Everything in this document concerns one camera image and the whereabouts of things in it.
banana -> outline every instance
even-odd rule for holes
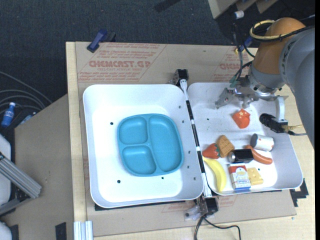
[[[216,186],[218,191],[221,193],[226,184],[227,184],[227,175],[222,167],[222,165],[217,161],[217,159],[211,159],[211,158],[206,158],[202,157],[203,161],[206,162],[206,164],[211,168],[211,170],[215,174],[215,179],[216,179]]]

white cylinder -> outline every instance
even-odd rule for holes
[[[272,137],[255,133],[251,137],[250,145],[256,150],[271,151],[274,148],[275,141]]]

blue divided plate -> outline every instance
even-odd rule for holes
[[[177,126],[163,114],[126,117],[117,128],[117,141],[124,167],[136,176],[169,174],[184,161]]]

black floor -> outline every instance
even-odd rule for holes
[[[116,42],[231,45],[236,10],[233,5],[213,19],[208,0],[0,0],[0,117],[11,101],[41,109],[21,91],[49,104],[9,76],[52,102],[67,93],[68,41],[92,41],[107,29],[116,33]],[[315,0],[279,0],[263,14],[254,4],[237,25],[245,37],[258,21],[313,14]],[[315,18],[304,23],[315,24]]]

hot dog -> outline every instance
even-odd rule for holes
[[[253,159],[256,160],[257,162],[259,162],[261,164],[265,164],[265,165],[271,165],[273,163],[272,158],[265,157],[265,156],[259,154],[251,145],[246,145],[245,148],[251,149]]]

